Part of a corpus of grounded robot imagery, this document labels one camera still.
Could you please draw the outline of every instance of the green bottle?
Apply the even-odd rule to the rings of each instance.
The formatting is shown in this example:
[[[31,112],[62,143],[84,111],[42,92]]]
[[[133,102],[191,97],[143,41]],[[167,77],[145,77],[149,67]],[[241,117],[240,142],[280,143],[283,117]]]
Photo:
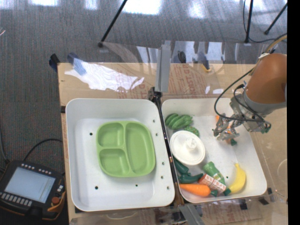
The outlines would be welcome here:
[[[225,186],[225,179],[223,175],[220,173],[220,171],[215,167],[215,164],[213,162],[209,162],[206,165],[204,165],[203,170],[211,177],[213,177],[215,180],[223,183]]]

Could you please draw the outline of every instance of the gray carpet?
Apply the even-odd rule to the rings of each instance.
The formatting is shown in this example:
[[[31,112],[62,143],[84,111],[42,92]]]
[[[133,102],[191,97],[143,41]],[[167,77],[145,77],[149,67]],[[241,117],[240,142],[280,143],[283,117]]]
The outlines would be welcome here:
[[[84,61],[99,61],[97,44],[122,1],[0,0],[5,30],[0,36],[0,128],[8,159],[23,159],[43,139],[62,139],[57,73],[49,66],[50,56],[55,53],[67,62],[74,52]],[[128,0],[105,41],[152,48],[170,40],[243,43],[250,5],[246,0],[244,8],[244,1]],[[286,9],[264,34],[286,2],[254,0],[250,43],[270,44],[287,33]],[[286,53],[284,43],[280,51]],[[63,172],[62,153],[60,142],[49,141],[27,160]],[[0,167],[5,167],[2,156]],[[32,222],[0,210],[0,224],[66,225],[67,206],[54,222]]]

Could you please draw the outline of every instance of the white pot lid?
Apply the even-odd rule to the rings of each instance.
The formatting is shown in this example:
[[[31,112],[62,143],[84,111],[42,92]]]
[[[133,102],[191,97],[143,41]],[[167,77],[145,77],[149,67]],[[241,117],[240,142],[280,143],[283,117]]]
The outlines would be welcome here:
[[[197,165],[205,157],[205,147],[201,139],[188,131],[174,133],[170,140],[173,156],[183,164]]]

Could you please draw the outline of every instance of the device screen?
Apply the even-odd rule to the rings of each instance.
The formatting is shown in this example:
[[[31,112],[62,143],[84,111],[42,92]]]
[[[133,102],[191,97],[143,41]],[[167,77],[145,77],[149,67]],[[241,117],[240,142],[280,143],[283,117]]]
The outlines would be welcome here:
[[[18,167],[5,192],[45,203],[54,182],[53,177]]]

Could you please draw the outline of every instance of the green divided tray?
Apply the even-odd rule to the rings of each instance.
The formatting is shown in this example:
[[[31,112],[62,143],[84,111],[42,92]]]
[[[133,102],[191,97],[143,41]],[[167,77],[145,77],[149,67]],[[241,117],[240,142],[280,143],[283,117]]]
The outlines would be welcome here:
[[[97,130],[99,165],[113,177],[138,177],[155,166],[155,150],[149,129],[136,121],[113,121]]]

